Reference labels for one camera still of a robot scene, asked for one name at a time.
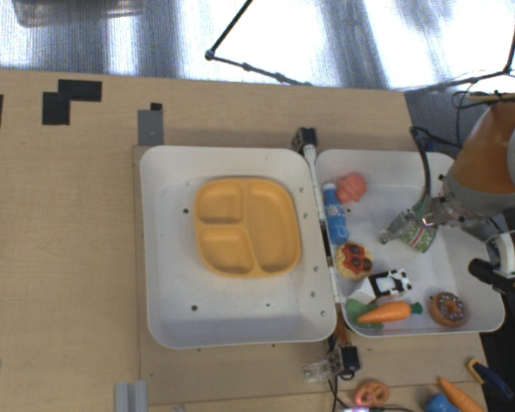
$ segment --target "yellow divided tray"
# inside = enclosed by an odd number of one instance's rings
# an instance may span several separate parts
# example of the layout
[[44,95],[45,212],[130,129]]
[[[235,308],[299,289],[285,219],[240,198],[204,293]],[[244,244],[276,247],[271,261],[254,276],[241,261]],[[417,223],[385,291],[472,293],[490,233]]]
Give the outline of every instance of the yellow divided tray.
[[278,276],[300,261],[294,202],[278,183],[231,177],[204,184],[194,224],[204,264],[223,276]]

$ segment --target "orange carrot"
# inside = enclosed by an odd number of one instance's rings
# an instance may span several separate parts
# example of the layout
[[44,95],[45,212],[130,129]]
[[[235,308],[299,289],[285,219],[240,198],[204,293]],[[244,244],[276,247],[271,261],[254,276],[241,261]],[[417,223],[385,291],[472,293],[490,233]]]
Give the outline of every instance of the orange carrot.
[[439,377],[439,385],[445,392],[448,401],[462,412],[484,412],[481,406],[475,403],[464,391],[454,386],[447,379]]
[[403,320],[406,319],[410,313],[421,313],[421,310],[419,302],[409,305],[403,300],[396,300],[395,302],[387,302],[387,304],[383,304],[377,308],[373,308],[369,312],[361,314],[357,318],[357,322],[359,324],[378,324],[381,322]]

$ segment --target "tabletop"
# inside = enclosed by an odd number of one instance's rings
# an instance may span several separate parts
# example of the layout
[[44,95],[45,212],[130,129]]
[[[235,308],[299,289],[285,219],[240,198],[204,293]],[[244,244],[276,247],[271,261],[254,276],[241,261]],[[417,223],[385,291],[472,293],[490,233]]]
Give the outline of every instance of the tabletop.
[[[42,123],[44,93],[60,92],[59,80],[102,82],[100,101],[69,103],[68,126]],[[279,365],[293,374],[320,344],[192,355],[142,346],[148,333],[136,278],[137,114],[162,105],[165,144],[286,148],[305,126],[318,130],[319,150],[414,150],[403,94],[0,70],[0,95],[0,411],[113,410],[114,384],[137,379],[148,381],[152,412],[181,403],[189,412],[330,410],[324,385],[264,381]],[[360,379],[383,379],[394,403],[417,409],[436,391],[437,374],[484,404],[464,369],[470,357],[484,360],[477,334],[373,347],[353,338]],[[255,365],[257,387],[244,388],[248,380],[240,376],[233,385],[221,382],[213,373],[218,355],[225,368],[228,361],[245,361],[248,371]],[[165,372],[151,377],[150,361],[165,361]],[[196,385],[200,379],[213,382]],[[341,395],[352,389],[341,385]]]

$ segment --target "white tray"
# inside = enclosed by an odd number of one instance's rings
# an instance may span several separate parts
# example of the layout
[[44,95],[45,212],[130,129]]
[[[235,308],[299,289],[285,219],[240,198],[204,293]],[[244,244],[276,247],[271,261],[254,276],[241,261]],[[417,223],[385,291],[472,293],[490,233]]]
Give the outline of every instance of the white tray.
[[[148,326],[162,345],[200,348],[315,342],[336,325],[304,159],[286,149],[155,147],[141,161]],[[257,176],[283,185],[300,224],[301,259],[283,276],[219,276],[197,252],[192,207],[207,181]]]
[[[439,193],[439,174],[446,174],[453,160],[443,154],[429,154],[432,193]],[[347,226],[350,238],[363,244],[373,255],[373,273],[405,268],[413,289],[403,297],[420,302],[422,315],[411,315],[404,321],[385,323],[382,330],[363,329],[346,321],[363,336],[404,336],[436,333],[497,330],[505,316],[501,297],[488,285],[467,271],[473,258],[488,260],[484,244],[458,227],[442,227],[426,253],[419,253],[401,240],[387,245],[378,241],[379,231],[386,228],[398,213],[412,207],[423,186],[423,168],[417,153],[391,151],[329,150],[317,160],[321,184],[360,173],[368,191],[359,203],[348,207]],[[338,289],[343,300],[353,292],[357,282],[338,274]],[[463,299],[468,315],[456,328],[436,324],[428,314],[430,297],[439,291],[452,292]]]

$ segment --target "pink toy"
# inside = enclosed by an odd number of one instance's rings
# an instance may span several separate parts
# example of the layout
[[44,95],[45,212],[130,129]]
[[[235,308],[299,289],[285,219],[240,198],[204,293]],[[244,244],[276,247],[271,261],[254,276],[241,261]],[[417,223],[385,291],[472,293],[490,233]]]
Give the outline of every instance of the pink toy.
[[342,203],[359,202],[367,192],[367,182],[360,174],[351,173],[337,181],[336,197]]

